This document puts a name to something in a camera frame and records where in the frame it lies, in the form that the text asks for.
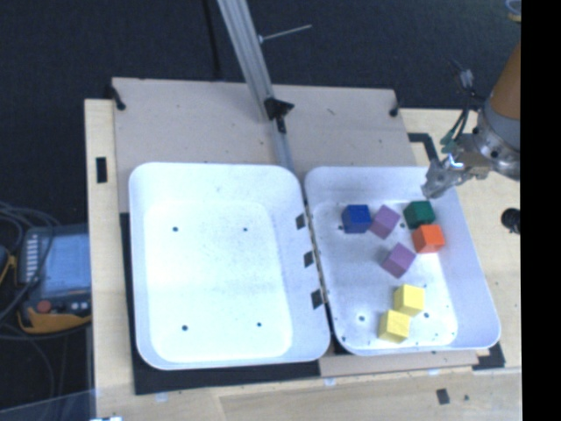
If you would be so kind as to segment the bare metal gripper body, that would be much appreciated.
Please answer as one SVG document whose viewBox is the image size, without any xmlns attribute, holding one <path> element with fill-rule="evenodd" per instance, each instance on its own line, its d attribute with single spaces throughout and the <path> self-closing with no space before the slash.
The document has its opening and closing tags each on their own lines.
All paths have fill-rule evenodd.
<svg viewBox="0 0 561 421">
<path fill-rule="evenodd" d="M 477 179 L 485 179 L 490 172 L 520 179 L 520 153 L 489 127 L 476 126 L 459 137 L 455 162 Z"/>
</svg>

